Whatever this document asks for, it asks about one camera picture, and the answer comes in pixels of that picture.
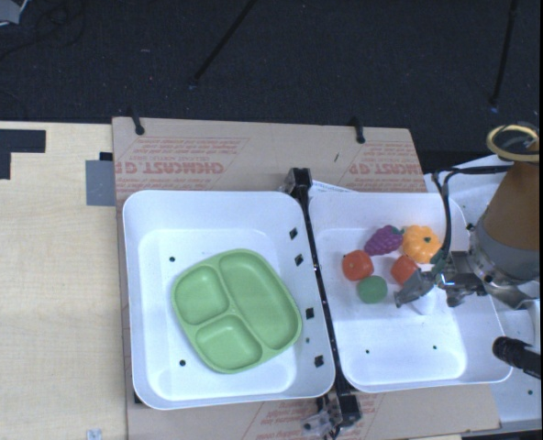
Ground black cylinder on white bracket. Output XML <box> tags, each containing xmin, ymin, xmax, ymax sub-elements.
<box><xmin>491</xmin><ymin>298</ymin><xmax>542</xmax><ymax>380</ymax></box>

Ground white paper sheet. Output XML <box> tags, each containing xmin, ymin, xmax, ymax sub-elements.
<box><xmin>309</xmin><ymin>180</ymin><xmax>360</xmax><ymax>195</ymax></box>

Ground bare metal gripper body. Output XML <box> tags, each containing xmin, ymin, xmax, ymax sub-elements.
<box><xmin>449</xmin><ymin>245</ymin><xmax>542</xmax><ymax>311</ymax></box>

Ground brown cardboard board red print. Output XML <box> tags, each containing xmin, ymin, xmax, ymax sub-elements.
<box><xmin>111</xmin><ymin>116</ymin><xmax>503</xmax><ymax>440</ymax></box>

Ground purple grapes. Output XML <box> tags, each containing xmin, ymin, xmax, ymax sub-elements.
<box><xmin>363</xmin><ymin>225</ymin><xmax>406</xmax><ymax>258</ymax></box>

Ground green divided plate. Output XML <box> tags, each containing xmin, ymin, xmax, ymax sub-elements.
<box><xmin>170</xmin><ymin>247</ymin><xmax>304</xmax><ymax>376</ymax></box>

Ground yellow orange pumpkin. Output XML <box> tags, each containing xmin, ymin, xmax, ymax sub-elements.
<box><xmin>401</xmin><ymin>224</ymin><xmax>444</xmax><ymax>265</ymax></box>

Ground red orange tomato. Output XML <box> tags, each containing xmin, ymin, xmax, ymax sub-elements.
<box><xmin>341</xmin><ymin>249</ymin><xmax>375</xmax><ymax>282</ymax></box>
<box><xmin>390</xmin><ymin>254</ymin><xmax>421</xmax><ymax>286</ymax></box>

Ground green round fruit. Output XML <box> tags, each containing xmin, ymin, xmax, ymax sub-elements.
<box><xmin>356</xmin><ymin>274</ymin><xmax>389</xmax><ymax>305</ymax></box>

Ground black block with thin wires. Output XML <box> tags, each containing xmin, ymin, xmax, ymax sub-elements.
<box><xmin>283</xmin><ymin>167</ymin><xmax>313</xmax><ymax>197</ymax></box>
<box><xmin>337</xmin><ymin>392</ymin><xmax>360</xmax><ymax>429</ymax></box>

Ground white plastic tray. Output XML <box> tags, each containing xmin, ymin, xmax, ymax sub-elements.
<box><xmin>307</xmin><ymin>191</ymin><xmax>515</xmax><ymax>394</ymax></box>
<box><xmin>121</xmin><ymin>189</ymin><xmax>338</xmax><ymax>412</ymax></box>

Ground thin black rod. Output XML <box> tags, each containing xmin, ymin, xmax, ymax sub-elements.
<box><xmin>294</xmin><ymin>184</ymin><xmax>353</xmax><ymax>399</ymax></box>

